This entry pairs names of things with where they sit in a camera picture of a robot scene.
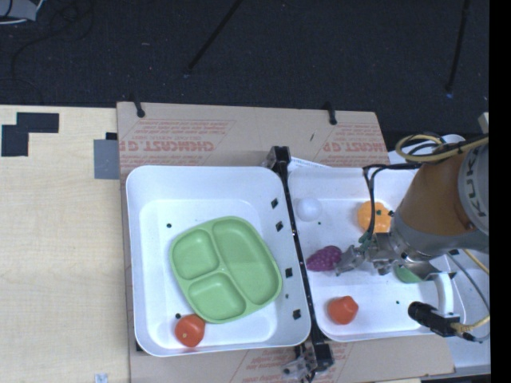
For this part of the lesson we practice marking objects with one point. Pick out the orange toy pumpkin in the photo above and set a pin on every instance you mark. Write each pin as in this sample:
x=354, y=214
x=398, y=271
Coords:
x=365, y=215

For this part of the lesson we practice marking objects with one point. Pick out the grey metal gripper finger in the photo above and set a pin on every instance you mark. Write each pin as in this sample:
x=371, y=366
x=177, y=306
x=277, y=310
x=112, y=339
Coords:
x=346, y=266
x=354, y=251

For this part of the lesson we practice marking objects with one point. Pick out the white paper slip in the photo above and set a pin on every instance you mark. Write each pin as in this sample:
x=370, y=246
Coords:
x=307, y=163

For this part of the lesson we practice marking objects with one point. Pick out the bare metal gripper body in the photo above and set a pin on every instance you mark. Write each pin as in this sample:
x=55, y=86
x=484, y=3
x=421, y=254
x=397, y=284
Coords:
x=383, y=251

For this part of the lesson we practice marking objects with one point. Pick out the green toy vegetable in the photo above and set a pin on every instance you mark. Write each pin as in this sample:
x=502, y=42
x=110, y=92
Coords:
x=405, y=275

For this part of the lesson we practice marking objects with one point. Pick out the purple toy grapes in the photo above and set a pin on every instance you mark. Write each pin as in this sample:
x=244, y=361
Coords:
x=324, y=258

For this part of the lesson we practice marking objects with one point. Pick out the brown cardboard board, red print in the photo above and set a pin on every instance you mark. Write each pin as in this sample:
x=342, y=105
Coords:
x=239, y=134

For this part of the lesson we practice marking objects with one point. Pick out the thin black rod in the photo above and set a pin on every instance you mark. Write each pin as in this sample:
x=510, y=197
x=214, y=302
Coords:
x=297, y=245

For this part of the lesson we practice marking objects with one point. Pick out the white ball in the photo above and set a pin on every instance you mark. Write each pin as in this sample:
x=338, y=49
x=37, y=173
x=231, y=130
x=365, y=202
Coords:
x=308, y=209

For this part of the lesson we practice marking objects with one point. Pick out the green divided plate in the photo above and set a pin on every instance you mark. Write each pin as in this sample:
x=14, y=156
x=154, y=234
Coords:
x=225, y=269

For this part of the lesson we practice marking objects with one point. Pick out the black cylinder on white bracket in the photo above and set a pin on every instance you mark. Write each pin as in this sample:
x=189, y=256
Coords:
x=433, y=317

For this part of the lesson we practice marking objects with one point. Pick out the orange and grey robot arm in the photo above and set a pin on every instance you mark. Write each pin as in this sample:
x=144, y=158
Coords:
x=435, y=198

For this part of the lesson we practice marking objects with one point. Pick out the red toy tomato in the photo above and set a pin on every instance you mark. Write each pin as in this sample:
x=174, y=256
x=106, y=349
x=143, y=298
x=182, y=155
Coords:
x=342, y=310
x=189, y=330

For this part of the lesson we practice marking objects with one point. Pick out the white plastic tray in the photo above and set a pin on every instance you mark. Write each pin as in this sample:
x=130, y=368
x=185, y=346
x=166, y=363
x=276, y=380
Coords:
x=375, y=305
x=223, y=186

